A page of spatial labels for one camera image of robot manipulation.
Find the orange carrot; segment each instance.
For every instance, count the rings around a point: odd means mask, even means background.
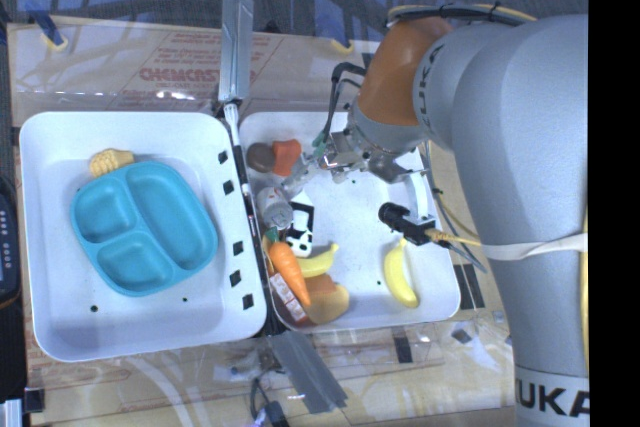
[[[307,284],[304,282],[302,269],[300,269],[300,264],[289,244],[274,242],[269,249],[269,259],[302,305],[309,306],[311,298]]]

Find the white strap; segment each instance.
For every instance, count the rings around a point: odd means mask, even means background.
[[[523,260],[529,256],[554,251],[589,251],[589,234],[579,233],[552,242],[529,242],[524,244],[510,244],[506,246],[482,246],[487,258],[491,260]]]

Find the banana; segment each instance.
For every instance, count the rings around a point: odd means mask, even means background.
[[[302,269],[302,275],[305,278],[313,278],[314,276],[320,276],[320,274],[327,272],[329,267],[333,265],[333,258],[338,249],[338,244],[334,243],[331,244],[328,251],[325,251],[318,256],[297,258],[300,268]]]
[[[384,257],[384,279],[391,295],[407,308],[417,308],[420,301],[404,275],[404,246],[407,241],[402,238],[396,247]]]

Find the blue plate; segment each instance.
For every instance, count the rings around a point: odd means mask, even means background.
[[[91,263],[125,295],[164,290],[203,269],[218,233],[182,176],[160,162],[138,162],[82,187],[71,222]]]

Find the white tray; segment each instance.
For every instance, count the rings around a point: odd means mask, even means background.
[[[183,176],[219,234],[206,268],[146,297],[119,294],[102,280],[73,232],[70,205],[93,178],[90,158],[107,148],[163,162]],[[51,357],[123,356],[239,340],[260,330],[266,304],[231,144],[219,121],[195,113],[42,113],[22,127],[20,155],[34,332]],[[225,182],[233,185],[229,194]],[[241,279],[232,286],[236,272]]]
[[[345,113],[336,113],[332,130],[344,128],[346,118]],[[311,142],[326,119],[327,114],[321,112],[256,113],[240,125],[240,139],[245,150],[255,142],[271,144],[274,140],[297,139],[303,150],[311,153]],[[423,167],[418,152],[403,156],[398,163],[407,169]],[[272,173],[247,171],[254,195],[282,180]],[[403,184],[388,185],[368,173],[354,173],[344,183],[335,184],[329,172],[322,172],[304,190],[315,207],[314,247],[326,248],[332,242],[340,246],[328,274],[349,290],[350,306],[335,321],[313,327],[287,324],[286,315],[281,315],[289,328],[309,332],[378,328],[445,320],[456,313],[460,289],[449,252],[440,246],[405,246],[409,274],[420,297],[417,308],[401,305],[385,285],[383,259],[401,236],[378,220],[378,209],[387,201],[407,206],[408,194]],[[428,200],[430,213],[437,218],[430,192]]]

